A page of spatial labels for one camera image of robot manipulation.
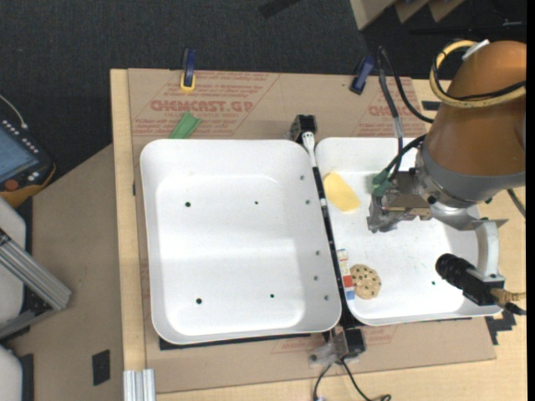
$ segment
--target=metal bracket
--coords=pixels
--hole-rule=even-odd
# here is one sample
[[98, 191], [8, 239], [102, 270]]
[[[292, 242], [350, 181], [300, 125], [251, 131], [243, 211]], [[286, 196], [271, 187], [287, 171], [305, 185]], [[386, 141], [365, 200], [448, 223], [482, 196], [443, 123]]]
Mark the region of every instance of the metal bracket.
[[323, 346], [316, 348], [308, 356], [310, 365], [321, 365], [327, 367], [334, 361], [338, 361], [344, 355], [349, 353], [347, 341], [345, 340], [344, 332], [341, 331], [335, 336], [332, 336], [328, 342]]
[[0, 228], [0, 264], [20, 279], [46, 305], [50, 306], [46, 312], [28, 310], [8, 321], [0, 327], [0, 340], [52, 312], [58, 312], [67, 307], [71, 291], [52, 273], [37, 263], [2, 228]]
[[477, 272], [483, 276], [484, 282], [505, 281], [500, 275], [498, 261], [500, 259], [500, 241], [498, 227], [502, 221], [479, 220], [472, 223], [476, 232], [479, 255]]
[[124, 401], [156, 401], [154, 370], [124, 371], [123, 397]]

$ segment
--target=white tray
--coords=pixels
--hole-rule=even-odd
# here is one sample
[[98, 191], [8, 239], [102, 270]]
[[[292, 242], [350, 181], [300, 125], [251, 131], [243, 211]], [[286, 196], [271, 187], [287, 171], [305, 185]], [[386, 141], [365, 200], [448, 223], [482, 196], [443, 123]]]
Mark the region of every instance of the white tray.
[[20, 361], [0, 345], [0, 399], [21, 401], [23, 399], [23, 367]]
[[[315, 154], [322, 176], [338, 172], [361, 202], [353, 212], [342, 212], [328, 202], [336, 247], [347, 250], [349, 266], [365, 264], [382, 281], [379, 296], [348, 299], [349, 310], [359, 321], [384, 325], [500, 312], [497, 306], [478, 307], [435, 270], [437, 258], [447, 252], [476, 265], [474, 231], [457, 231], [435, 219], [402, 221], [386, 233], [368, 230], [371, 179], [397, 154], [396, 139], [328, 138], [318, 144]], [[401, 169], [414, 162], [415, 152], [407, 153]], [[471, 212], [478, 216], [475, 206]]]
[[170, 343], [322, 332], [341, 302], [313, 172], [287, 140], [156, 140], [140, 157], [152, 320]]

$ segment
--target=blue clamp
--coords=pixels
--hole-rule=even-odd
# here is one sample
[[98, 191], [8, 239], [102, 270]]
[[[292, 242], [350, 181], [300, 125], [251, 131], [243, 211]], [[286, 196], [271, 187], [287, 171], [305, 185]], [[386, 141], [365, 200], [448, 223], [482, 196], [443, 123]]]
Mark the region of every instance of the blue clamp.
[[196, 50], [186, 48], [184, 55], [182, 56], [183, 71], [181, 75], [181, 89], [186, 92], [191, 92], [195, 89], [195, 74], [193, 70], [195, 68], [195, 56]]
[[375, 60], [374, 57], [371, 55], [368, 55], [365, 58], [362, 58], [359, 65], [359, 72], [357, 76], [353, 79], [353, 82], [351, 82], [351, 86], [349, 86], [349, 90], [352, 92], [355, 92], [356, 94], [360, 95], [362, 94], [362, 91], [364, 90], [364, 86], [366, 85], [366, 78], [371, 73], [371, 70], [375, 68]]

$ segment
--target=black cable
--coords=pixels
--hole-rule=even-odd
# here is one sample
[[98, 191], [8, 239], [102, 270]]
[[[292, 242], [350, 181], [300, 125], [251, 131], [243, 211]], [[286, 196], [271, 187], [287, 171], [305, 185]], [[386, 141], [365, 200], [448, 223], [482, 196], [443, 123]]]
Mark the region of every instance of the black cable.
[[[318, 380], [316, 381], [316, 384], [314, 385], [313, 401], [318, 401], [318, 386], [319, 386], [319, 382], [321, 382], [321, 379], [323, 378], [323, 376], [330, 370], [330, 368], [335, 363], [338, 364], [338, 365], [344, 366], [345, 371], [347, 372], [347, 374], [349, 375], [349, 378], [351, 379], [351, 383], [353, 384], [355, 389], [357, 389], [357, 391], [359, 392], [360, 396], [362, 398], [364, 398], [364, 401], [372, 401], [370, 398], [368, 398], [368, 397], [366, 397], [366, 395], [364, 395], [364, 393], [360, 390], [359, 385], [354, 381], [353, 374], [351, 373], [351, 370], [349, 370], [349, 367], [348, 367], [347, 363], [345, 362], [345, 357], [342, 357], [338, 361], [333, 361], [331, 364], [329, 364], [327, 367], [325, 367], [324, 370], [321, 372], [321, 374], [318, 377]], [[389, 394], [386, 394], [380, 399], [380, 401], [390, 401], [391, 399], [392, 399], [392, 396], [389, 395]]]
[[428, 124], [432, 124], [433, 121], [434, 121], [433, 119], [430, 119], [430, 118], [424, 116], [417, 109], [415, 109], [414, 106], [410, 103], [410, 101], [407, 98], [407, 95], [405, 94], [405, 91], [403, 89], [403, 84], [401, 83], [400, 76], [395, 72], [394, 67], [392, 66], [392, 63], [390, 62], [390, 59], [388, 58], [388, 54], [386, 53], [385, 48], [383, 48], [382, 46], [380, 47], [380, 49], [379, 49], [379, 51], [377, 53], [378, 65], [380, 65], [381, 57], [384, 58], [385, 62], [388, 64], [388, 66], [390, 68], [390, 71], [392, 72], [392, 76], [394, 77], [395, 85], [397, 86], [398, 91], [400, 92], [400, 95], [401, 95], [401, 99], [403, 99], [403, 102], [406, 105], [407, 109], [409, 109], [410, 112], [414, 116], [416, 116], [418, 119], [420, 119], [420, 120], [422, 120], [422, 121], [424, 121], [424, 122], [426, 122]]
[[[394, 118], [394, 123], [400, 122], [400, 113], [398, 112], [398, 109], [395, 107], [394, 99], [392, 98], [392, 94], [390, 93], [388, 86], [386, 84], [386, 75], [385, 70], [383, 68], [383, 62], [382, 57], [386, 55], [385, 49], [382, 46], [379, 46], [377, 48], [377, 69], [379, 70], [379, 85], [381, 87], [381, 90], [383, 91], [383, 95], [385, 96], [386, 103], [388, 104], [388, 107], [390, 109], [390, 112], [392, 114], [392, 118]], [[397, 132], [401, 129], [396, 129], [396, 134], [398, 137], [398, 155], [401, 153], [403, 149], [403, 135], [401, 132]], [[398, 160], [395, 163], [395, 168], [393, 175], [396, 175], [398, 171], [400, 170], [400, 164], [401, 160]]]
[[[448, 46], [453, 44], [456, 40], [449, 42], [443, 49], [446, 49]], [[463, 50], [457, 49], [455, 51], [452, 51], [451, 53], [460, 53], [463, 52]], [[521, 88], [522, 86], [526, 86], [526, 81], [523, 80], [522, 82], [517, 82], [515, 84], [511, 84], [509, 86], [506, 86], [505, 88], [495, 90], [492, 92], [487, 92], [484, 94], [473, 94], [473, 95], [465, 95], [461, 97], [454, 97], [452, 95], [449, 95], [441, 86], [441, 81], [439, 79], [439, 73], [438, 73], [438, 67], [436, 66], [436, 60], [438, 59], [438, 56], [443, 53], [444, 57], [446, 58], [447, 55], [444, 53], [444, 50], [441, 50], [433, 59], [433, 64], [431, 66], [431, 70], [433, 72], [433, 77], [435, 78], [436, 86], [437, 88], [443, 93], [446, 97], [451, 99], [456, 99], [458, 101], [470, 101], [472, 99], [489, 99], [489, 98], [497, 98], [501, 97], [503, 95], [509, 94], [510, 92]]]
[[333, 367], [333, 364], [334, 363], [331, 363], [327, 367], [325, 367], [324, 370], [319, 375], [318, 380], [316, 381], [316, 384], [314, 385], [313, 401], [318, 401], [318, 386], [319, 386], [319, 382], [321, 382], [322, 377], [329, 371], [329, 369], [331, 367]]
[[409, 144], [407, 144], [400, 153], [386, 166], [386, 170], [390, 172], [390, 170], [397, 165], [398, 167], [401, 166], [401, 160], [403, 156], [409, 151], [410, 149], [413, 149], [414, 147], [417, 147], [420, 145], [420, 143], [425, 139], [425, 134], [420, 135], [417, 138], [414, 138]]
[[512, 199], [512, 203], [515, 204], [515, 206], [518, 208], [518, 210], [520, 211], [520, 213], [522, 214], [522, 216], [524, 218], [526, 218], [526, 207], [524, 206], [524, 204], [520, 201], [520, 199], [518, 199], [518, 196], [517, 194], [515, 193], [515, 191], [513, 189], [507, 189], [507, 193], [509, 194], [509, 196], [511, 196], [511, 199]]
[[[351, 383], [353, 384], [354, 388], [357, 389], [357, 392], [360, 394], [360, 396], [364, 398], [365, 401], [372, 401], [366, 395], [363, 394], [363, 392], [359, 388], [359, 385], [354, 381], [353, 374], [351, 373], [351, 370], [349, 370], [348, 364], [345, 363], [345, 357], [342, 357], [340, 361], [342, 365], [344, 366], [345, 371], [348, 373], [348, 376], [351, 379]], [[389, 394], [386, 394], [383, 397], [381, 397], [380, 401], [390, 401], [391, 399], [392, 399], [392, 396]]]
[[506, 303], [506, 305], [503, 308], [515, 315], [523, 315], [523, 316], [527, 315], [527, 312], [524, 309], [521, 309], [520, 307], [518, 307], [515, 303], [511, 303], [511, 302]]
[[28, 129], [28, 125], [26, 124], [26, 121], [24, 120], [24, 117], [20, 114], [20, 111], [18, 111], [17, 107], [15, 107], [11, 103], [11, 101], [9, 101], [2, 94], [0, 94], [0, 100], [2, 100], [5, 104], [7, 104], [8, 107], [17, 115], [18, 119], [20, 120], [20, 127], [23, 128], [23, 129]]

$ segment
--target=tan table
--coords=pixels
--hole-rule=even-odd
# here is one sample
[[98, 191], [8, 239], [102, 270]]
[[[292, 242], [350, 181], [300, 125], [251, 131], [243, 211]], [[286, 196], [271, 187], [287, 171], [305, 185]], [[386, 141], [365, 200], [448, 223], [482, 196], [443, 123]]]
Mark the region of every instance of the tan table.
[[[140, 266], [137, 239], [135, 198], [132, 183], [130, 105], [127, 70], [110, 73], [112, 117], [115, 151], [115, 183], [117, 224], [119, 234], [120, 293], [125, 370], [146, 368], [144, 326], [141, 311]], [[420, 99], [434, 100], [426, 81], [415, 81]], [[518, 189], [522, 198], [525, 190]], [[501, 272], [511, 289], [525, 290], [525, 220], [502, 192], [490, 205], [484, 205], [490, 218], [508, 218], [500, 229]], [[500, 332], [497, 359], [478, 363], [412, 368], [356, 376], [357, 383], [368, 396], [390, 393], [393, 399], [455, 399], [455, 400], [523, 400], [527, 399], [526, 318], [518, 317], [511, 332]], [[171, 400], [310, 400], [315, 379], [255, 384], [231, 388], [197, 390], [158, 395], [160, 401]], [[346, 376], [328, 377], [322, 381], [320, 393], [329, 400], [355, 400], [359, 396]]]

